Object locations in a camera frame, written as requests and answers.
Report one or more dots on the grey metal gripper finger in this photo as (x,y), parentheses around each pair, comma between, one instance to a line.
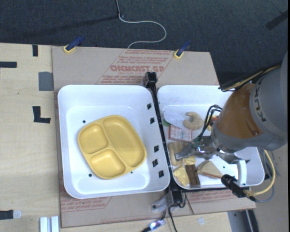
(184,153)
(230,158)

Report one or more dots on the small green toy food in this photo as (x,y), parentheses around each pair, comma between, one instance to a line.
(166,123)

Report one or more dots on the brown chocolate bar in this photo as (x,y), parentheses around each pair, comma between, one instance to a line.
(192,175)

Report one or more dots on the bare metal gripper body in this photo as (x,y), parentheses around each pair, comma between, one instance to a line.
(209,146)

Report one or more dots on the white plastic tray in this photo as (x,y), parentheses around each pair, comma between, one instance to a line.
(183,95)
(106,95)

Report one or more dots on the brown cardboard board red print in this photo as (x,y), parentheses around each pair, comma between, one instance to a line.
(87,66)

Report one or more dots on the yellow cheese wedge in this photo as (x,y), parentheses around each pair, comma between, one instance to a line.
(180,175)

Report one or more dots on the red and white packet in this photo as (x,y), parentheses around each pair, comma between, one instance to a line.
(180,133)

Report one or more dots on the yellow divided plate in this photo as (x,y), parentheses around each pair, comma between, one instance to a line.
(116,141)

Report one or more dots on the beige croissant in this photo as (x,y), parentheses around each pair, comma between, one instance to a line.
(194,124)

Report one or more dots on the thin black rod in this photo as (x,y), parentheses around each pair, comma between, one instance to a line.
(159,115)

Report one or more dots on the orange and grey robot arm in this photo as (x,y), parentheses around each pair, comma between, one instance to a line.
(268,110)

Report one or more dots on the beige triangular sandwich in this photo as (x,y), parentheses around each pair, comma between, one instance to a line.
(209,169)

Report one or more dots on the tan bread loaf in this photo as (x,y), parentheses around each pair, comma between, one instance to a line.
(174,151)

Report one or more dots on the black cylinder on white bracket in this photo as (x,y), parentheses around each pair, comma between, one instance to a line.
(241,170)

